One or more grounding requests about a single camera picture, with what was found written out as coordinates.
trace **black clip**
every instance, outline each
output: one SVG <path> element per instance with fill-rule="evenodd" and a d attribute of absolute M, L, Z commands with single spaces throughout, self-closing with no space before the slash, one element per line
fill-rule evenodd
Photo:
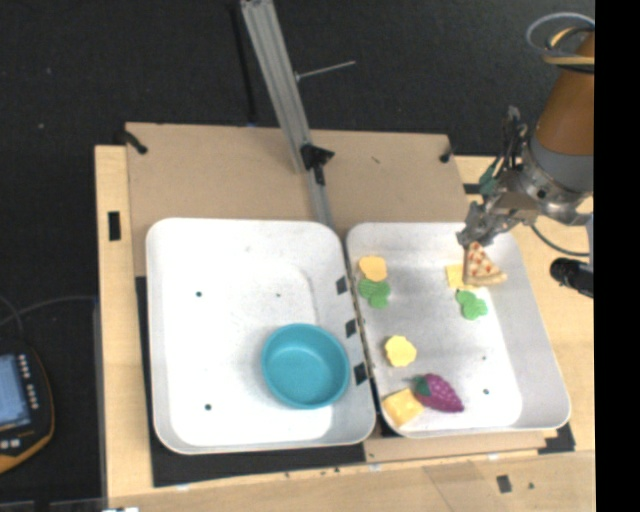
<path fill-rule="evenodd" d="M 302 161 L 307 171 L 313 169 L 313 174 L 318 185 L 325 185 L 324 171 L 322 166 L 326 164 L 335 153 L 327 149 L 322 149 L 312 144 L 305 144 L 300 148 Z"/>

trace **pizza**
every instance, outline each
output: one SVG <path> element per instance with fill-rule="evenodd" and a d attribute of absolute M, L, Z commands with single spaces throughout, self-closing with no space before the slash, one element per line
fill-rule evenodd
<path fill-rule="evenodd" d="M 507 279 L 498 266 L 491 261 L 479 242 L 471 242 L 464 251 L 462 280 L 467 285 L 488 286 Z"/>

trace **multimeter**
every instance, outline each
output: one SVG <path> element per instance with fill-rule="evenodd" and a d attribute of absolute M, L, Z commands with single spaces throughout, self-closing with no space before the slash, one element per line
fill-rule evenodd
<path fill-rule="evenodd" d="M 54 429 L 47 375 L 36 352 L 17 340 L 0 340 L 0 473 L 43 448 Z"/>

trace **black floor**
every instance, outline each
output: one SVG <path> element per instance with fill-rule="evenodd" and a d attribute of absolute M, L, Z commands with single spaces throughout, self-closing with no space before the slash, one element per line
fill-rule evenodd
<path fill-rule="evenodd" d="M 0 2 L 0 295 L 18 308 L 97 295 L 92 150 L 126 121 L 275 126 L 241 22 L 247 95 L 235 5 Z M 557 76 L 528 49 L 527 26 L 558 11 L 595 16 L 595 0 L 276 7 L 296 71 L 357 62 L 301 82 L 312 128 L 446 133 L 455 152 L 487 155 L 500 149 L 506 108 L 533 122 Z M 24 337 L 49 370 L 57 431 L 0 475 L 0 503 L 102 492 L 92 311 L 79 300 L 24 316 Z M 14 335 L 15 323 L 0 325 L 1 337 Z"/>

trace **screen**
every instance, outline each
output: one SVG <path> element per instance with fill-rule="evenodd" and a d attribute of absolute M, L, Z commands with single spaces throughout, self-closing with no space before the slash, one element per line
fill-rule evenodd
<path fill-rule="evenodd" d="M 31 421 L 13 354 L 0 356 L 0 431 Z"/>

